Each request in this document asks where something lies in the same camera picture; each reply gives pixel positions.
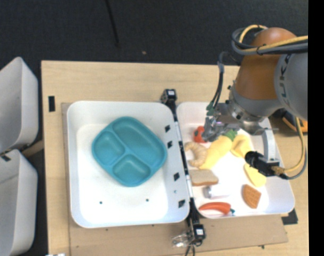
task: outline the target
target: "yellow toy food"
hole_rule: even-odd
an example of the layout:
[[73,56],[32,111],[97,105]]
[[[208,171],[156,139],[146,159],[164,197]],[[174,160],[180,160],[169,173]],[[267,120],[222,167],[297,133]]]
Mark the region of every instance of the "yellow toy food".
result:
[[231,150],[235,136],[236,131],[230,130],[212,142],[208,148],[206,162],[200,166],[200,169],[211,169],[214,167],[218,160]]
[[249,137],[243,134],[237,135],[233,140],[231,153],[237,157],[245,158],[249,151],[252,151]]
[[189,164],[193,167],[200,167],[207,157],[207,148],[197,142],[190,141],[184,144],[184,151],[191,150],[195,159],[189,160]]
[[248,179],[252,182],[252,184],[256,187],[262,187],[266,184],[266,176],[259,173],[256,168],[251,167],[249,164],[245,164],[243,169],[248,177]]

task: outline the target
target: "white tray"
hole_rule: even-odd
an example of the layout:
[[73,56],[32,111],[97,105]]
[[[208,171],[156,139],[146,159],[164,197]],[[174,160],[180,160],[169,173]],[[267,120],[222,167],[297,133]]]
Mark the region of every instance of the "white tray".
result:
[[[192,141],[193,131],[198,126],[203,126],[206,118],[206,102],[183,102],[177,107],[177,116],[181,130],[183,143]],[[261,123],[262,127],[271,128],[268,119]],[[250,137],[253,150],[257,150],[261,154],[264,153],[263,140],[261,135],[250,136],[244,130],[239,130],[238,134],[244,134]],[[193,159],[191,151],[186,152],[187,160]],[[278,149],[276,149],[276,158],[281,160]],[[219,184],[225,191],[227,197],[218,199],[208,199],[203,195],[203,187],[193,187],[195,205],[199,208],[201,205],[213,201],[228,202],[232,209],[235,210],[235,217],[260,215],[260,214],[283,214],[290,212],[295,205],[294,195],[288,180],[283,180],[278,177],[268,177],[266,185],[256,188],[262,193],[258,207],[250,208],[242,198],[242,185],[251,184],[247,178],[243,166],[245,164],[243,158],[234,156],[228,152],[221,158],[212,168],[213,173],[219,178]],[[194,167],[188,166],[190,170],[197,170]],[[217,211],[202,211],[201,214],[207,218],[231,217],[232,215],[218,214]]]
[[[126,187],[92,156],[96,135],[113,120],[131,116],[167,145],[164,165],[145,183]],[[161,103],[79,101],[66,115],[70,210],[85,228],[173,223],[189,213],[189,195],[171,110]]]

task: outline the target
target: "table surface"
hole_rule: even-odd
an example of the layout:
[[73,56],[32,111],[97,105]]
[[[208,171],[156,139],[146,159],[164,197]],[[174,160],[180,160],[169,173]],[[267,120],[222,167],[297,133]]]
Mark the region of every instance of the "table surface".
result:
[[[238,73],[225,67],[221,100]],[[217,66],[160,63],[42,61],[43,139],[50,254],[78,255],[184,255],[171,247],[171,237],[185,222],[166,225],[85,229],[69,211],[65,167],[62,106],[79,100],[158,101],[164,89],[176,89],[178,103],[209,102],[218,82]],[[275,139],[285,167],[300,158],[298,136],[280,119]],[[298,224],[282,224],[281,215],[233,219],[201,219],[207,238],[196,254],[210,255],[308,255],[309,211],[307,170],[291,181]]]

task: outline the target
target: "teal plate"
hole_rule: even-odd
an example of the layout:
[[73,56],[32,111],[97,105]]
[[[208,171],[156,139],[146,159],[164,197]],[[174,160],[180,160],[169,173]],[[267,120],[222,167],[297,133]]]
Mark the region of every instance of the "teal plate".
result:
[[143,123],[120,117],[93,140],[92,154],[100,166],[119,183],[138,186],[165,163],[167,149]]

